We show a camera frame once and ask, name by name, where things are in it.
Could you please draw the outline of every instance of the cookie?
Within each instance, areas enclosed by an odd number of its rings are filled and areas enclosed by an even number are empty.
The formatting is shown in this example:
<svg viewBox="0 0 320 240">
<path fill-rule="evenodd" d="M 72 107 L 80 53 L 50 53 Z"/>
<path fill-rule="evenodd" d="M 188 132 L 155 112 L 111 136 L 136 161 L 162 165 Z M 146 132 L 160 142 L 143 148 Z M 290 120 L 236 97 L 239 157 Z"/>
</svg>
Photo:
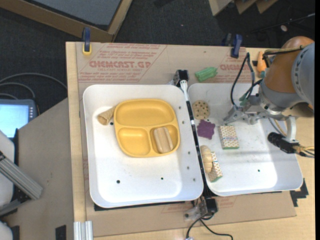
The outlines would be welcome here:
<svg viewBox="0 0 320 240">
<path fill-rule="evenodd" d="M 192 104 L 193 116 L 195 119 L 207 119 L 210 115 L 209 105 L 203 100 L 197 100 Z"/>
</svg>

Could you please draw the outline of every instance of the yellow plate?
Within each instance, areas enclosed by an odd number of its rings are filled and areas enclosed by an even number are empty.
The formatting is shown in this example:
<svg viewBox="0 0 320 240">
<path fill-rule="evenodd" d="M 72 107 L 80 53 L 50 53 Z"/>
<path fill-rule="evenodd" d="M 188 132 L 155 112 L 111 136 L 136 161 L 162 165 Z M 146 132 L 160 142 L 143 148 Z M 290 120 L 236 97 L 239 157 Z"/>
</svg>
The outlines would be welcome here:
<svg viewBox="0 0 320 240">
<path fill-rule="evenodd" d="M 171 154 L 180 144 L 175 111 L 162 99 L 130 99 L 118 104 L 114 115 L 115 135 L 121 150 L 129 156 L 146 158 Z M 173 149 L 161 153 L 154 130 L 167 128 Z"/>
</svg>

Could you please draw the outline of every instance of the blue clamp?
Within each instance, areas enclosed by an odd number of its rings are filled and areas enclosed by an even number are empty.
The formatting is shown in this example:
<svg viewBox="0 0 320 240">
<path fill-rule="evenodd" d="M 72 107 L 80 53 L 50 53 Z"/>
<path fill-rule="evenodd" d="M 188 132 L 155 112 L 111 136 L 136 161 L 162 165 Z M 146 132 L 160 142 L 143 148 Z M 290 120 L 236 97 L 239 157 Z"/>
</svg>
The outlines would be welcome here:
<svg viewBox="0 0 320 240">
<path fill-rule="evenodd" d="M 239 58 L 239 49 L 242 43 L 242 35 L 236 34 L 233 39 L 233 48 L 231 49 L 231 57 L 233 58 Z"/>
<path fill-rule="evenodd" d="M 84 27 L 82 31 L 82 53 L 84 55 L 90 55 L 92 52 L 91 43 L 90 43 L 90 28 Z"/>
</svg>

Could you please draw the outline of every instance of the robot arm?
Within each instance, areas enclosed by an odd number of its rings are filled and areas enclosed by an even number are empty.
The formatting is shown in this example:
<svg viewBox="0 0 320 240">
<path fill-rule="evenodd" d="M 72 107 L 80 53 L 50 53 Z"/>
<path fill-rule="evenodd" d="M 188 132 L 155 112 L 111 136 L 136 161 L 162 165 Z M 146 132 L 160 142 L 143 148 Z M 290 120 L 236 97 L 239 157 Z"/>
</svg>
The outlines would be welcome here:
<svg viewBox="0 0 320 240">
<path fill-rule="evenodd" d="M 276 55 L 259 83 L 258 93 L 244 105 L 234 105 L 224 118 L 225 124 L 244 117 L 250 124 L 261 118 L 286 120 L 288 117 L 282 112 L 301 102 L 315 108 L 315 42 L 298 36 L 287 41 L 282 49 L 265 54 Z"/>
</svg>

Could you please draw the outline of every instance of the dark carpet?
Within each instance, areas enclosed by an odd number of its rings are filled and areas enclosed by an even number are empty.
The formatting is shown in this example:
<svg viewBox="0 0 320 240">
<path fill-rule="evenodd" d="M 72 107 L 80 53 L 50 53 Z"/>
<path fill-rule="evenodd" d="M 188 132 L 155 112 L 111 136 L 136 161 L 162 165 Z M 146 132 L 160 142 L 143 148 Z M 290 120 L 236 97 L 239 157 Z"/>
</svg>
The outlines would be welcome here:
<svg viewBox="0 0 320 240">
<path fill-rule="evenodd" d="M 242 15 L 230 3 L 217 16 L 211 13 L 208 0 L 133 0 L 115 42 L 220 46 L 228 34 L 243 36 L 246 47 L 280 48 L 294 36 L 315 40 L 315 0 L 279 0 L 260 14 L 253 5 Z M 289 20 L 304 18 L 280 27 L 251 33 Z M 34 72 L 67 83 L 65 42 L 79 38 L 0 9 L 0 80 L 14 74 Z M 67 97 L 56 82 L 39 76 L 19 76 L 11 82 L 23 83 L 36 96 L 41 113 Z M 0 94 L 19 99 L 31 98 L 20 86 L 0 85 Z"/>
</svg>

